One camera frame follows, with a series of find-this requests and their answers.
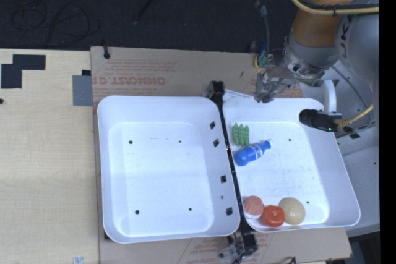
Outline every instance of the red tomato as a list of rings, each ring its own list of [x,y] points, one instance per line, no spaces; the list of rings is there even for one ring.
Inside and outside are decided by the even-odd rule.
[[[268,205],[261,214],[261,220],[270,227],[279,227],[285,222],[285,212],[275,205]]]

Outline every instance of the cardboard sheet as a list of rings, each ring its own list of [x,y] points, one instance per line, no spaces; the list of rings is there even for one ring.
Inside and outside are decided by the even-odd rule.
[[[257,72],[254,55],[141,48],[91,48],[93,120],[97,167],[100,258],[102,264],[220,263],[217,251],[228,245],[226,237],[179,239],[118,244],[105,239],[101,214],[100,153],[97,106],[110,95],[202,96],[213,80],[227,90],[252,95]],[[278,97],[302,97],[299,86]],[[243,263],[298,263],[348,258],[351,248],[343,228],[255,233],[259,250]]]

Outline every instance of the empty white tray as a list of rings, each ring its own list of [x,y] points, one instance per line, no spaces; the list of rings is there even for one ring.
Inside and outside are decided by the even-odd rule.
[[[294,197],[306,210],[298,226],[284,223],[273,228],[260,219],[247,219],[259,232],[352,226],[360,208],[333,133],[299,122],[303,109],[323,109],[309,98],[276,98],[263,104],[253,97],[226,100],[223,112],[233,153],[241,147],[232,142],[235,123],[249,127],[250,143],[271,139],[272,147],[245,166],[235,165],[241,196],[256,195],[264,205],[278,205]]]
[[[237,230],[240,214],[215,103],[109,96],[98,105],[98,131],[110,239],[133,243]]]

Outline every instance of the black floor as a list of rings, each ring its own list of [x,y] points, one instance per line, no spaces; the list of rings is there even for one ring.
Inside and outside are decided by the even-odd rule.
[[[256,1],[153,0],[146,8],[148,0],[0,0],[0,48],[88,50],[106,43],[244,52],[252,40],[266,41]],[[281,48],[296,7],[290,0],[266,4],[270,47]]]

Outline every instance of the blue bottle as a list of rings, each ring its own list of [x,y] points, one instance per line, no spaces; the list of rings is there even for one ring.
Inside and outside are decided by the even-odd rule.
[[[271,148],[270,140],[264,141],[263,143],[250,144],[246,148],[234,153],[234,161],[238,166],[245,166],[248,162],[261,157],[268,148]]]

